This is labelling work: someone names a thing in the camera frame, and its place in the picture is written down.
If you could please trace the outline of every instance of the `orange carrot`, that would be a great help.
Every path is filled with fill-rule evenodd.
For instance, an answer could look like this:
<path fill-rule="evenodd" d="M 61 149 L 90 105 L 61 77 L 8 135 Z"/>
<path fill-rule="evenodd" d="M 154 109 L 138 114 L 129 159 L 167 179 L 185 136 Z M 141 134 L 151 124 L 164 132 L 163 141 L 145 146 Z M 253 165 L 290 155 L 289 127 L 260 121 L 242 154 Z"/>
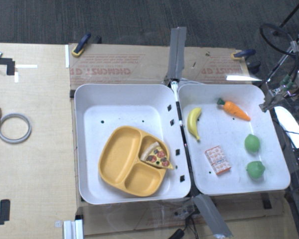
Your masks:
<path fill-rule="evenodd" d="M 223 105 L 224 106 L 224 110 L 228 113 L 230 113 L 231 115 L 234 115 L 238 118 L 241 118 L 243 120 L 247 120 L 250 121 L 250 117 L 245 114 L 245 112 L 240 109 L 236 104 L 234 104 L 231 101 L 224 101 L 221 98 L 218 99 L 217 102 L 218 105 Z"/>

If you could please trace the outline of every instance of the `wooden table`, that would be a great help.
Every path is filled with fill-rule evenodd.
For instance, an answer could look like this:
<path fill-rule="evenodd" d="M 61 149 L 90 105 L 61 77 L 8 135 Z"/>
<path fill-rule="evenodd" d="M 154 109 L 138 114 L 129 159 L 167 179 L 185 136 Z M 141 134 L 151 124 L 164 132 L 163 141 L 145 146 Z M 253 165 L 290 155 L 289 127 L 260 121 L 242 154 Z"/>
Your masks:
<path fill-rule="evenodd" d="M 0 139 L 0 200 L 11 202 L 10 219 L 0 225 L 0 239 L 60 239 L 62 222 L 74 220 L 77 187 L 69 69 L 65 45 L 4 44 L 2 57 L 12 58 L 19 68 L 18 83 L 0 65 L 2 115 L 22 113 L 32 123 L 28 140 L 8 144 Z M 19 119 L 5 122 L 7 136 L 24 134 Z M 288 203 L 283 212 L 263 218 L 231 220 L 227 224 L 235 238 L 297 238 Z M 214 238 L 206 224 L 196 226 L 204 238 Z M 177 228 L 95 235 L 89 238 L 168 238 Z M 187 229 L 184 238 L 193 238 Z"/>

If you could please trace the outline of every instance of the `yellow banana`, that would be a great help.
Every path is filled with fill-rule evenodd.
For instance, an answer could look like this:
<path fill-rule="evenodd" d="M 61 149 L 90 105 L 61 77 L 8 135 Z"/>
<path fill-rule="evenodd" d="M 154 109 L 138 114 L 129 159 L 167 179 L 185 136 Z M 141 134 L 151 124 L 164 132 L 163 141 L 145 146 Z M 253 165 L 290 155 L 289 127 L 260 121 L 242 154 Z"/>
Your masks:
<path fill-rule="evenodd" d="M 187 117 L 187 129 L 198 141 L 200 139 L 197 131 L 197 119 L 201 114 L 201 107 L 192 109 Z"/>

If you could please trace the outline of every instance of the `toy pizza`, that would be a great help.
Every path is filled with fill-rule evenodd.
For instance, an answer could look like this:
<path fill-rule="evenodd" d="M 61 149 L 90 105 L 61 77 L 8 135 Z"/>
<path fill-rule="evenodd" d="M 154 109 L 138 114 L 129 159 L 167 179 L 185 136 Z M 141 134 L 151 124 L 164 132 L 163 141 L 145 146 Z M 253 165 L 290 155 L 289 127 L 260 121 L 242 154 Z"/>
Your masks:
<path fill-rule="evenodd" d="M 166 153 L 157 141 L 152 143 L 142 153 L 140 160 L 157 168 L 174 169 L 173 165 L 168 160 Z"/>

